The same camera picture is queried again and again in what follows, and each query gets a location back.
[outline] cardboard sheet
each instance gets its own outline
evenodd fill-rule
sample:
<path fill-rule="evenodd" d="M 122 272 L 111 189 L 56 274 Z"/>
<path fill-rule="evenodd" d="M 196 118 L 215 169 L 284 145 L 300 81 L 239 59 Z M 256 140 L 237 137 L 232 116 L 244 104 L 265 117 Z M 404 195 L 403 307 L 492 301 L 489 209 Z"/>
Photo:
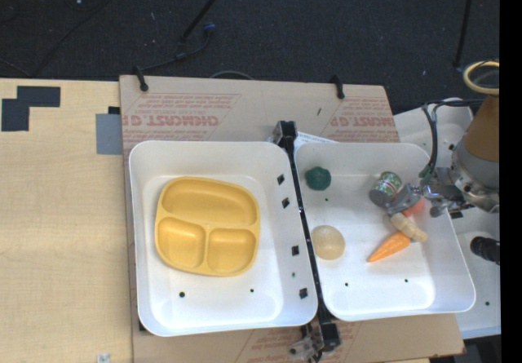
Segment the cardboard sheet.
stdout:
<path fill-rule="evenodd" d="M 135 362 L 291 362 L 298 327 L 240 330 L 163 338 L 139 327 L 128 156 L 148 139 L 266 141 L 276 124 L 295 121 L 298 131 L 339 142 L 398 142 L 381 86 L 344 85 L 338 99 L 329 83 L 258 82 L 186 77 L 120 77 L 126 174 L 132 337 Z M 367 363 L 463 352 L 452 314 L 337 322 L 342 344 L 321 361 Z"/>

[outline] toy carrot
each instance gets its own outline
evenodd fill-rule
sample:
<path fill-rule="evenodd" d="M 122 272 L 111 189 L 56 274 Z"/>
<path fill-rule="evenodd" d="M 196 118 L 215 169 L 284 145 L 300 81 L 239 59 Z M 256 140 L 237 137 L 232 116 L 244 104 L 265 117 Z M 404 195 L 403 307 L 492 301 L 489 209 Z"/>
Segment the toy carrot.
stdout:
<path fill-rule="evenodd" d="M 411 206 L 407 210 L 403 210 L 402 213 L 404 214 L 404 216 L 407 216 L 409 218 L 410 216 L 416 215 L 418 212 L 420 212 L 423 207 L 424 201 L 422 200 L 422 198 L 420 198 L 415 205 Z"/>
<path fill-rule="evenodd" d="M 402 231 L 394 232 L 368 258 L 369 262 L 383 259 L 409 246 L 410 239 Z"/>

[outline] tin can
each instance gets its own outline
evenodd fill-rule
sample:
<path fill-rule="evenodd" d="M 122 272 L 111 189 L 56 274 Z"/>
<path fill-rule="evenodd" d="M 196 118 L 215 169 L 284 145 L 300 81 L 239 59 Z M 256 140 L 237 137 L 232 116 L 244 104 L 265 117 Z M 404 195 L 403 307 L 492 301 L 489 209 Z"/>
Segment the tin can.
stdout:
<path fill-rule="evenodd" d="M 392 171 L 384 171 L 374 183 L 368 195 L 369 199 L 377 206 L 386 206 L 399 192 L 402 180 Z"/>

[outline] yellow plastic tray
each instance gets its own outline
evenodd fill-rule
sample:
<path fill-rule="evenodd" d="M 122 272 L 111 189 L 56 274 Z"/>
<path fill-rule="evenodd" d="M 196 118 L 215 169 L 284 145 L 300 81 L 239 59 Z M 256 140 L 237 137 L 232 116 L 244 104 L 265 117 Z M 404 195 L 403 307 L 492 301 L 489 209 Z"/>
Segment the yellow plastic tray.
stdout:
<path fill-rule="evenodd" d="M 259 205 L 245 188 L 222 180 L 184 176 L 162 189 L 154 238 L 172 268 L 236 276 L 255 261 Z"/>

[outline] green ball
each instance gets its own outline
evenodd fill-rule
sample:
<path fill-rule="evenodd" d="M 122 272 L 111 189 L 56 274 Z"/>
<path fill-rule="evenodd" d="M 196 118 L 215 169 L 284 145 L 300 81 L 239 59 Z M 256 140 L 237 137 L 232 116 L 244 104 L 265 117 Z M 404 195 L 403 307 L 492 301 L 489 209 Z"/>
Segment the green ball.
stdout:
<path fill-rule="evenodd" d="M 312 190 L 325 190 L 332 183 L 332 175 L 322 167 L 314 167 L 304 174 L 307 186 Z"/>

